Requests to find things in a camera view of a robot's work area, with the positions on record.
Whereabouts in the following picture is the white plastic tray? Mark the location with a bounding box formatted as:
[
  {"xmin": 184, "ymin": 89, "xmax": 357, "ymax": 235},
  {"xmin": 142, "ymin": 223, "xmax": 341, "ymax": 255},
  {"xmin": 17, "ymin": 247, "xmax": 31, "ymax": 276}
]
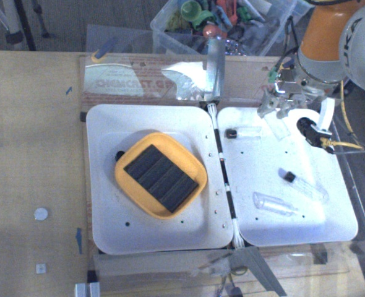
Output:
[
  {"xmin": 85, "ymin": 103, "xmax": 234, "ymax": 256},
  {"xmin": 216, "ymin": 106, "xmax": 359, "ymax": 247}
]

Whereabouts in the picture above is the clear plastic bottle black cap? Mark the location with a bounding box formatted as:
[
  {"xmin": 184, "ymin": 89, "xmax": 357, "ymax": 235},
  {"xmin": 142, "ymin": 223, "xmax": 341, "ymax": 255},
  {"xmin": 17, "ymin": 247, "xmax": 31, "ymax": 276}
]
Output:
[
  {"xmin": 225, "ymin": 126, "xmax": 263, "ymax": 140},
  {"xmin": 278, "ymin": 167, "xmax": 330, "ymax": 202}
]

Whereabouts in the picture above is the clear plastic storage bin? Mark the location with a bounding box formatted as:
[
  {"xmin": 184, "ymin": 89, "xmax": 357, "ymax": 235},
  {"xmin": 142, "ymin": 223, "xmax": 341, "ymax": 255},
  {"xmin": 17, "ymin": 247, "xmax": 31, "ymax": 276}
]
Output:
[{"xmin": 150, "ymin": 0, "xmax": 316, "ymax": 57}]

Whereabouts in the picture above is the yellow plate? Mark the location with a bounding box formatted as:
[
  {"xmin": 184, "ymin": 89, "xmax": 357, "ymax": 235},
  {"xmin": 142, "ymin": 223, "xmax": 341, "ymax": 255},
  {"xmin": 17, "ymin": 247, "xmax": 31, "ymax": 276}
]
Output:
[{"xmin": 114, "ymin": 131, "xmax": 208, "ymax": 220}]

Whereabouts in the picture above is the black cylinder on white bracket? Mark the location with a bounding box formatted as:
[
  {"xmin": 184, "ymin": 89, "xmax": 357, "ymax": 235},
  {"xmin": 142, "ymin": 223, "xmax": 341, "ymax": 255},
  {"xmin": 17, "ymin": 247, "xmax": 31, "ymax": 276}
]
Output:
[{"xmin": 296, "ymin": 97, "xmax": 337, "ymax": 150}]

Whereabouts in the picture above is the white round disc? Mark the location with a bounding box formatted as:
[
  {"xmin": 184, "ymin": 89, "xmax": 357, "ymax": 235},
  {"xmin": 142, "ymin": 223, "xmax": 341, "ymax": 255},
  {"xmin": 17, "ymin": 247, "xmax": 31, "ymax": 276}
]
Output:
[{"xmin": 33, "ymin": 207, "xmax": 49, "ymax": 222}]

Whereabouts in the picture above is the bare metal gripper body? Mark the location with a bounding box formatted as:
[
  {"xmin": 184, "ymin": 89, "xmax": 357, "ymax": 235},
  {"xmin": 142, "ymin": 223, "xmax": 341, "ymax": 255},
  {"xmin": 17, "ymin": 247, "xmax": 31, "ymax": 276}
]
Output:
[{"xmin": 273, "ymin": 67, "xmax": 329, "ymax": 105}]

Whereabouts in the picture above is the brown cardboard board red print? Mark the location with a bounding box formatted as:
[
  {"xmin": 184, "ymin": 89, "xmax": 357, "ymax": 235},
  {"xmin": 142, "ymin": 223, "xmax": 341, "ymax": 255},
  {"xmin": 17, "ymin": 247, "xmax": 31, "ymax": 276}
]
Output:
[{"xmin": 79, "ymin": 53, "xmax": 365, "ymax": 297}]

